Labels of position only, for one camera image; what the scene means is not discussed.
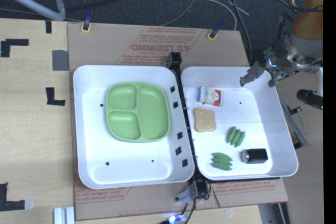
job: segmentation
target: green plate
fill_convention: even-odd
[[[109,131],[119,140],[154,142],[170,132],[167,96],[155,85],[114,84],[107,90],[105,107]]]

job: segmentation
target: white tray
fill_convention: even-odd
[[[183,90],[199,171],[211,180],[233,180],[293,175],[298,161],[279,102],[276,88],[270,88],[271,76],[264,74],[257,80],[239,84],[247,67],[189,67],[182,72]],[[199,87],[217,88],[224,92],[223,106],[203,105],[197,101]],[[195,108],[212,109],[217,128],[214,132],[195,131]],[[236,126],[246,132],[243,143],[235,148],[226,142],[228,130]],[[268,160],[262,164],[246,164],[241,152],[251,148],[265,148]],[[229,155],[232,170],[211,165],[211,153]]]
[[[73,79],[78,169],[86,186],[101,189],[152,185],[184,182],[192,177],[195,166],[172,71],[163,67],[82,66]],[[110,134],[101,104],[107,89],[120,82],[150,83],[166,93],[171,129],[164,139],[132,143]]]

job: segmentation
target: light wood surface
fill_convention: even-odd
[[[0,223],[52,223],[52,210],[74,206],[69,72],[53,71],[52,51],[67,51],[67,23],[0,19],[0,40],[29,39],[0,58],[0,184],[7,200],[32,200],[33,209],[0,212]],[[47,105],[46,87],[65,106]],[[189,223],[261,224],[258,206],[197,210]],[[167,215],[146,215],[89,223],[159,223]]]

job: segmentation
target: robotic hand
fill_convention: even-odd
[[[303,7],[297,7],[295,0],[288,0],[290,6],[298,11],[293,21],[282,14],[279,22],[277,41],[264,51],[264,59],[256,61],[244,77],[240,78],[243,86],[267,70],[272,79],[269,86],[275,86],[280,80],[297,72],[318,73],[322,70],[323,59],[323,0],[306,0]],[[288,31],[285,21],[292,24]],[[283,44],[279,41],[285,37]],[[300,90],[297,94],[300,101],[322,109],[323,94]]]

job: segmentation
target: cardboard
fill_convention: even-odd
[[[81,23],[68,24],[71,124],[75,173],[76,219],[180,212],[174,195],[188,183],[94,190],[78,176],[72,75],[83,65],[164,65],[170,51],[181,52],[181,70],[189,66],[248,66],[238,31],[219,31],[208,41],[209,29],[92,24],[88,34]],[[212,184],[209,200],[196,210],[287,201],[282,179]]]

